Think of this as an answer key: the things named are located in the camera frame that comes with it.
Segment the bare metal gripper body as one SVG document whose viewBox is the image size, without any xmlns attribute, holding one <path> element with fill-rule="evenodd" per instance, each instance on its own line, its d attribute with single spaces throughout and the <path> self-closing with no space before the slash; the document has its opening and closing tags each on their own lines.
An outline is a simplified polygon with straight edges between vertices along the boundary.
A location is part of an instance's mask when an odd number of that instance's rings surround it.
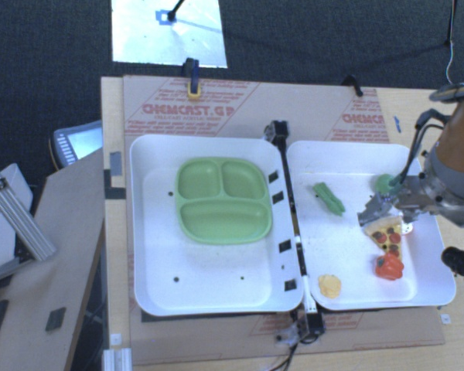
<svg viewBox="0 0 464 371">
<path fill-rule="evenodd" d="M 408 176 L 394 205 L 403 212 L 407 221 L 429 213 L 464 227 L 464 174 L 449 178 L 433 173 Z"/>
</svg>

